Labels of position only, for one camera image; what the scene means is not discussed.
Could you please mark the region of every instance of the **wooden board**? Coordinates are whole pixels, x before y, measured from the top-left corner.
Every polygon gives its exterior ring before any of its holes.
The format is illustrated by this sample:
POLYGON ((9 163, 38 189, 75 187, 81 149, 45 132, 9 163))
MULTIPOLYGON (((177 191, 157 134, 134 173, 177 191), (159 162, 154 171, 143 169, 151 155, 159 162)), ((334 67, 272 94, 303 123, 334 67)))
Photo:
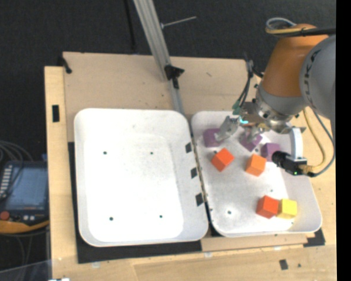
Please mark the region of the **wooden board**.
MULTIPOLYGON (((261 255, 263 249, 273 251, 278 249, 278 246, 282 246, 282 249, 296 247, 302 257, 308 257, 308 251, 310 250, 309 248, 302 248, 302 244, 307 242, 308 237, 313 236, 309 234, 255 237, 255 239, 227 239, 207 236, 202 240, 203 252, 207 254, 192 253, 190 255, 110 261, 100 263, 98 268, 94 268, 93 264, 90 263, 79 265, 76 256, 67 151, 67 142, 73 139, 73 133, 71 132, 73 127, 70 123, 73 115, 78 109, 85 107, 120 107, 120 105, 123 105, 121 107, 171 109, 172 106, 168 94, 168 84, 161 80, 151 56, 64 53, 64 57, 67 57, 68 64, 73 70, 72 74, 66 74, 62 67, 45 67, 44 69, 50 182, 51 257, 54 262, 53 277, 67 276, 71 280, 74 278, 84 280, 80 278, 85 276, 88 280, 86 276, 90 274, 90 277, 93 276, 94 280, 105 280, 104 276, 114 274, 117 280, 146 280, 145 278, 151 278, 152 276, 152 273, 148 275, 147 269, 152 265, 156 268, 158 263, 173 261, 189 263, 190 259, 199 259, 203 262, 204 259, 208 258, 205 258, 205 255, 210 255, 209 253, 213 253, 214 257, 230 257, 235 253, 242 252, 259 253, 261 255), (79 67, 86 67, 83 70, 84 73, 78 73, 79 67), (136 72, 140 78, 135 74, 129 74, 131 78, 126 79, 126 70, 132 67, 137 69, 136 72), (91 80, 95 81, 95 87, 87 86, 88 83, 91 83, 91 80), (125 84, 130 81, 132 81, 130 86, 125 84), (139 83, 151 84, 149 87, 152 90, 146 92, 144 90, 145 84, 143 84, 143 87, 137 87, 139 83), (111 91, 108 94, 108 90, 112 86, 116 91, 111 91), (153 91, 156 93, 155 96, 149 98, 148 95, 154 94, 153 91), (69 98, 74 96, 72 93, 78 97, 75 98, 74 103, 71 103, 70 99, 72 98, 69 98), (60 111, 58 122, 53 122, 53 105, 58 105, 60 111), (143 264, 146 264, 146 270, 143 270, 143 266, 141 266, 143 264)), ((181 98, 188 118, 201 110, 226 110, 231 108, 247 78, 245 64, 242 60, 172 57, 172 62, 174 66, 185 69, 185 73, 180 77, 180 85, 181 98)), ((305 126, 302 115, 295 120, 294 125, 305 126)), ((318 125, 315 125, 315 130, 318 134, 324 135, 318 125)), ((326 146, 326 151, 330 153, 331 148, 325 138, 326 136, 322 138, 322 141, 326 146)), ((318 162, 321 154, 315 149, 314 140, 308 130, 304 132, 304 142, 306 143, 304 155, 310 163, 318 162)), ((312 184, 324 219, 322 230, 328 253, 331 253, 331 257, 334 257, 336 255, 335 165, 325 174, 312 179, 312 184)), ((265 261, 266 257, 261 259, 259 254, 257 261, 265 261)), ((204 265, 207 268, 209 262, 205 262, 204 265)))

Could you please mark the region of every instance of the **aluminum rod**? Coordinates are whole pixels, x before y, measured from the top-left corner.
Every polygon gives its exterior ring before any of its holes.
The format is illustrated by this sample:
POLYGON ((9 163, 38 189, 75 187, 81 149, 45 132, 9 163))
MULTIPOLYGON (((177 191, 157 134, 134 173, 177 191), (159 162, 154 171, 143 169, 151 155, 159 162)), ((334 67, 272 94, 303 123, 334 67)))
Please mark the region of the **aluminum rod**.
POLYGON ((169 82, 174 110, 184 114, 179 90, 174 88, 171 81, 168 81, 165 73, 165 66, 171 65, 171 61, 153 0, 133 1, 139 15, 140 22, 142 23, 151 53, 161 71, 162 78, 169 82))

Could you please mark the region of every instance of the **purple object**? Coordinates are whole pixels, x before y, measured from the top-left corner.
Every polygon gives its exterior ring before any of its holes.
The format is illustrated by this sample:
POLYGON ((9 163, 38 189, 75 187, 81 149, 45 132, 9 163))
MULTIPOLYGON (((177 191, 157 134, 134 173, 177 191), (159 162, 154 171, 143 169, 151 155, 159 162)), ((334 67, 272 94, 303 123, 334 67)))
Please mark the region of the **purple object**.
POLYGON ((244 135, 242 140, 240 141, 240 144, 245 147, 248 151, 252 152, 253 149, 259 144, 259 142, 263 139, 263 137, 258 134, 256 135, 256 138, 254 138, 251 142, 248 142, 247 136, 244 135))
POLYGON ((261 147, 261 156, 266 158, 267 161, 271 161, 271 156, 275 151, 280 151, 280 145, 278 143, 266 143, 261 147))
POLYGON ((207 129, 203 133, 204 144, 207 148, 218 147, 223 141, 218 142, 216 140, 215 134, 220 131, 219 128, 207 129))

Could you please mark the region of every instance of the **wire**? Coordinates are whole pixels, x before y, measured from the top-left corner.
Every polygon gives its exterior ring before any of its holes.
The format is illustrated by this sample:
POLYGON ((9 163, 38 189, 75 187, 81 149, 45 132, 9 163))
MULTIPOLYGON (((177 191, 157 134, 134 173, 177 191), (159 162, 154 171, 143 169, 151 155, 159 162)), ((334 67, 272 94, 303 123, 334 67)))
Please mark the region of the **wire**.
POLYGON ((252 70, 255 73, 255 75, 259 76, 260 78, 264 77, 264 74, 262 72, 257 71, 255 67, 252 67, 252 70))
POLYGON ((27 159, 29 161, 33 161, 33 157, 31 156, 31 154, 28 151, 26 151, 23 147, 15 143, 0 140, 0 151, 1 154, 4 154, 4 156, 6 156, 9 160, 27 159))
POLYGON ((12 189, 13 189, 14 186, 17 184, 16 181, 17 181, 19 175, 21 174, 22 169, 23 169, 23 161, 21 162, 21 166, 20 166, 18 172, 15 174, 15 177, 13 178, 13 181, 12 181, 11 186, 8 187, 8 189, 6 190, 6 193, 0 195, 0 201, 2 201, 2 200, 4 200, 4 199, 8 198, 8 197, 11 195, 12 189))
POLYGON ((250 89, 250 82, 251 79, 254 75, 254 71, 253 71, 253 61, 249 60, 249 58, 247 57, 246 52, 243 53, 243 57, 246 61, 246 69, 247 69, 247 81, 246 81, 246 85, 243 89, 243 91, 241 92, 239 98, 237 99, 237 101, 234 103, 233 105, 233 114, 234 115, 239 115, 240 114, 240 109, 241 107, 243 107, 243 105, 246 102, 246 98, 250 89))
POLYGON ((336 33, 336 28, 293 28, 296 25, 288 19, 271 18, 266 22, 265 31, 278 37, 333 35, 336 33))
POLYGON ((324 129, 324 131, 326 132, 328 138, 331 140, 332 144, 333 144, 333 156, 331 158, 331 160, 329 161, 329 163, 327 165, 325 165, 326 163, 326 152, 324 147, 322 146, 320 140, 318 139, 318 137, 316 136, 316 133, 314 132, 312 125, 310 124, 310 120, 309 120, 309 116, 308 113, 306 112, 305 109, 303 109, 303 113, 304 113, 304 118, 307 122, 308 128, 312 133, 312 136, 314 137, 314 139, 316 140, 317 145, 319 146, 321 153, 322 153, 322 161, 320 162, 320 164, 316 165, 316 166, 309 166, 309 165, 300 165, 300 169, 307 174, 309 177, 316 177, 319 176, 320 174, 324 173, 333 163, 333 161, 335 160, 335 145, 334 145, 334 141, 333 141, 333 137, 331 136, 331 134, 329 133, 328 129, 326 128, 326 126, 324 125, 324 123, 321 121, 319 115, 313 111, 316 119, 319 121, 319 123, 321 124, 321 127, 324 129), (320 168, 324 167, 320 172, 315 173, 314 171, 319 170, 320 168))
POLYGON ((30 258, 30 251, 31 251, 31 245, 33 242, 33 237, 31 236, 29 238, 29 243, 27 245, 27 253, 25 254, 25 248, 23 246, 22 241, 20 240, 20 238, 18 236, 15 237, 20 245, 20 250, 21 250, 21 260, 22 260, 22 264, 21 264, 21 268, 19 269, 19 272, 17 274, 17 277, 15 280, 23 280, 25 278, 25 273, 26 273, 26 268, 25 265, 27 265, 29 263, 29 258, 30 258))

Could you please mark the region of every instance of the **wooden platform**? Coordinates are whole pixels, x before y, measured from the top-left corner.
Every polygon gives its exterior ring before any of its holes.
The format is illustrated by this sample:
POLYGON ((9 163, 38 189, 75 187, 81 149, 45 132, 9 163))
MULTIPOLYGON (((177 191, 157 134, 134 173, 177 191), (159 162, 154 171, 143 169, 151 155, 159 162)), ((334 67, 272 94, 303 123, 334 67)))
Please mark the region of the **wooden platform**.
MULTIPOLYGON (((335 164, 312 179, 323 216, 322 229, 316 235, 224 238, 209 233, 201 240, 202 251, 198 253, 78 264, 67 149, 67 143, 73 141, 75 114, 88 107, 173 109, 173 106, 168 84, 161 80, 152 56, 74 52, 65 52, 63 56, 73 71, 71 74, 62 67, 44 68, 54 278, 336 280, 335 164), (59 118, 54 116, 57 110, 59 118), (325 244, 304 247, 315 236, 323 236, 325 244)), ((247 80, 243 60, 172 57, 171 61, 185 70, 179 82, 188 119, 202 110, 231 109, 247 80)), ((248 99, 253 96, 252 87, 248 99)), ((327 136, 316 120, 312 121, 327 155, 331 155, 327 136)), ((302 115, 292 123, 306 126, 302 115)), ((311 133, 306 130, 303 135, 304 156, 310 164, 319 163, 321 153, 311 133)))

